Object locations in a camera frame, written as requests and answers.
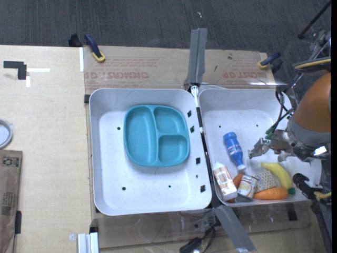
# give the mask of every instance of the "teal plastic plate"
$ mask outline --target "teal plastic plate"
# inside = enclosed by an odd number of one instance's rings
[[[184,116],[164,105],[137,105],[124,118],[124,145],[128,157],[147,167],[174,166],[190,152]]]

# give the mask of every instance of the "yellow banana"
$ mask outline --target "yellow banana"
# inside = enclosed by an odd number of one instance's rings
[[[288,193],[295,194],[294,188],[292,188],[291,178],[287,171],[278,163],[264,163],[261,162],[261,166],[270,170],[279,179],[281,186],[288,190]]]

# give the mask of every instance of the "orange carrot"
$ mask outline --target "orange carrot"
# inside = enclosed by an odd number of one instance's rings
[[[233,183],[235,184],[236,188],[239,187],[242,177],[243,177],[243,173],[239,173],[237,176],[234,177]],[[234,203],[235,199],[230,199],[227,202]]]
[[[254,194],[254,199],[259,200],[283,200],[288,195],[284,187],[268,188]]]

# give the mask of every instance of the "black bracket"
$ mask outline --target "black bracket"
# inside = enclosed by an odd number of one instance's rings
[[[17,61],[4,61],[5,69],[17,69],[17,78],[19,80],[25,80],[27,77],[27,65],[23,62]]]

